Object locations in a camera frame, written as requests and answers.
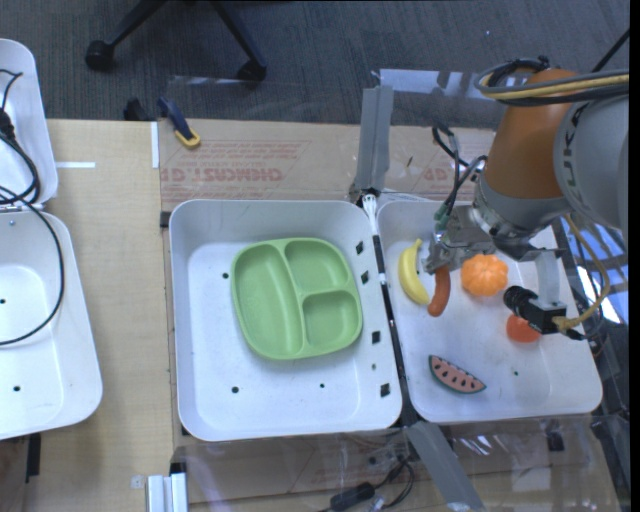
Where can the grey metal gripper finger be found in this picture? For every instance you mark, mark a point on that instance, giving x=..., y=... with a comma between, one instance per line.
x=432, y=257
x=451, y=261

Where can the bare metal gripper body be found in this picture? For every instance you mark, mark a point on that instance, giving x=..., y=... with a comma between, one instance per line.
x=467, y=235

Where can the orange sausage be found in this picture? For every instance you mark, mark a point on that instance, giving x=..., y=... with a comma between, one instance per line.
x=439, y=297

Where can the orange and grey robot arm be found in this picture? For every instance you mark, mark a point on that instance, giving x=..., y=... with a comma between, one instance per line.
x=530, y=150

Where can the yellow banana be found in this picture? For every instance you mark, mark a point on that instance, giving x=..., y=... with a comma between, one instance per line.
x=411, y=280

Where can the orange tangerine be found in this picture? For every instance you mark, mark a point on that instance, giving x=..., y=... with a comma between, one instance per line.
x=484, y=275

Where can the orange round fruit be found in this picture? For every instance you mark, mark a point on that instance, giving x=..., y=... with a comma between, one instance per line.
x=520, y=331

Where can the white plastic tray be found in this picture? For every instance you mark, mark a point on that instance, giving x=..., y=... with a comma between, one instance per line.
x=500, y=350
x=35, y=350
x=30, y=125
x=280, y=395

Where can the red and green watermelon slice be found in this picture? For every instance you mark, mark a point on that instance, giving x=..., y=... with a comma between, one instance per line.
x=452, y=377

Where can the brown cardboard board red print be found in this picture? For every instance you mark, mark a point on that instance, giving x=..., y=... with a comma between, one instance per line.
x=300, y=165

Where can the green divided plate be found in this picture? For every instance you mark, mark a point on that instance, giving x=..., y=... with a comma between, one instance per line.
x=270, y=300

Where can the black office chair base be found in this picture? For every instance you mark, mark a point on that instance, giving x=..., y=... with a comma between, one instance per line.
x=235, y=30

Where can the black cylinder on white bracket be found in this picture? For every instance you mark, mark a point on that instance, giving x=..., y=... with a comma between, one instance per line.
x=530, y=306

